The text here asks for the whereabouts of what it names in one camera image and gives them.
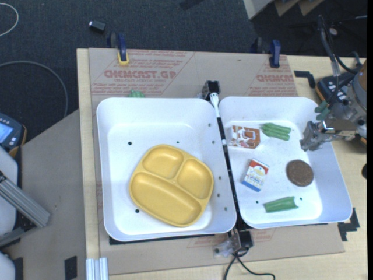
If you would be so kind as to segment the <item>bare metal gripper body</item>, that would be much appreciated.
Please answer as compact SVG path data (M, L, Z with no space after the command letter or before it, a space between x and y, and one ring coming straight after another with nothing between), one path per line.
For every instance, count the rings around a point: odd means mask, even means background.
M319 131L328 134L329 141L367 140L367 109L356 99L324 100L319 105Z

